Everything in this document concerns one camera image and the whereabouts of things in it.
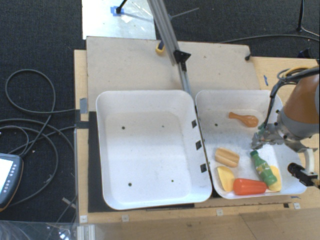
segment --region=empty white tray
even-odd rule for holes
[[[212,192],[192,97],[106,91],[96,100],[105,202],[126,210],[203,202]]]
[[[240,115],[253,115],[261,124],[267,115],[270,92],[267,90],[203,90],[196,96],[197,112],[200,120],[202,136],[214,189],[226,199],[240,199],[260,196],[301,194],[306,190],[299,180],[292,177],[287,167],[290,163],[301,165],[299,155],[286,145],[266,144],[259,149],[259,155],[269,165],[276,166],[280,171],[282,189],[280,192],[267,190],[263,194],[235,195],[233,191],[224,191],[219,175],[218,166],[223,166],[215,160],[216,149],[227,148],[239,154],[239,164],[230,168],[235,178],[261,180],[255,170],[254,162],[250,157],[251,142],[257,128],[248,128],[237,119],[230,119],[229,112]],[[272,108],[269,123],[277,120],[276,110],[281,110],[282,102],[277,96]]]

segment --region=black floor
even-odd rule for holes
[[[169,14],[200,7],[200,10],[172,20],[178,40],[222,42],[226,40],[271,34],[297,33],[301,0],[165,0]],[[302,26],[319,33],[320,0],[305,0]],[[260,38],[237,42],[250,46],[253,56],[296,58],[310,48],[310,55],[319,58],[319,42],[297,37]],[[8,77],[20,69],[34,69],[46,74],[56,90],[55,111],[74,108],[73,51],[85,49],[82,40],[82,0],[0,0],[0,128],[16,125],[39,130],[34,123],[1,122],[7,119],[33,119],[45,122],[47,115],[23,113],[9,104],[5,96]],[[50,111],[52,91],[44,78],[24,72],[8,84],[11,98],[29,110]],[[54,114],[49,122],[58,129],[75,124],[74,112]],[[18,129],[0,130],[0,152],[9,153],[25,142]],[[66,132],[73,142],[73,130]],[[55,222],[67,205],[65,197],[75,196],[74,155],[59,135],[52,136],[59,154],[57,174],[52,182],[34,198],[9,207],[0,213],[0,220]],[[25,157],[25,169],[12,203],[33,194],[50,179],[56,164],[50,144],[39,140]],[[70,209],[62,217],[74,217]]]

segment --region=green bottle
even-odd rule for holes
[[[267,186],[272,185],[277,182],[276,176],[272,173],[268,163],[260,158],[258,151],[254,150],[250,153],[251,157],[254,160],[254,166],[262,180]]]

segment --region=device screen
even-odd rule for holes
[[[14,162],[0,158],[0,193],[6,183],[6,179]]]

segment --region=wooden table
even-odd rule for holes
[[[277,73],[283,69],[317,65],[313,59],[251,57],[251,61],[262,90],[270,90],[277,82]],[[74,78],[76,109],[79,110],[80,99],[88,97],[85,50],[74,51]],[[279,90],[278,95],[283,102],[292,89],[293,86],[284,86]],[[81,121],[89,119],[88,114],[81,114],[80,118]],[[104,224],[98,227],[105,232],[105,239],[220,239],[223,236],[229,239],[257,239],[262,236],[261,230],[270,230],[268,239],[316,236],[318,230],[308,230],[315,227],[317,219],[320,219],[320,192],[315,187],[309,187],[299,196],[238,200],[214,198],[186,209],[88,212],[88,139],[88,129],[76,130],[78,215],[80,223]],[[319,148],[319,135],[316,134],[304,144]],[[315,172],[319,174],[319,150],[315,153]],[[294,203],[299,203],[301,209],[295,210]],[[300,235],[292,230],[298,225],[305,228],[299,232]]]

